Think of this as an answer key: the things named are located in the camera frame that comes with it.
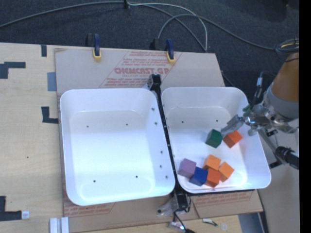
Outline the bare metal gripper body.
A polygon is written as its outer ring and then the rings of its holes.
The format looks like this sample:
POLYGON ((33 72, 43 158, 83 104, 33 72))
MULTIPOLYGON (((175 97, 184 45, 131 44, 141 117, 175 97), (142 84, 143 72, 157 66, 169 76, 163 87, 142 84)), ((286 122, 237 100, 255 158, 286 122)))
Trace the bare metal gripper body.
POLYGON ((253 136, 261 129, 275 128, 284 133, 296 133, 298 125, 296 119, 288 118, 280 114, 272 105, 261 103, 246 106, 243 109, 244 122, 250 126, 248 135, 253 136))

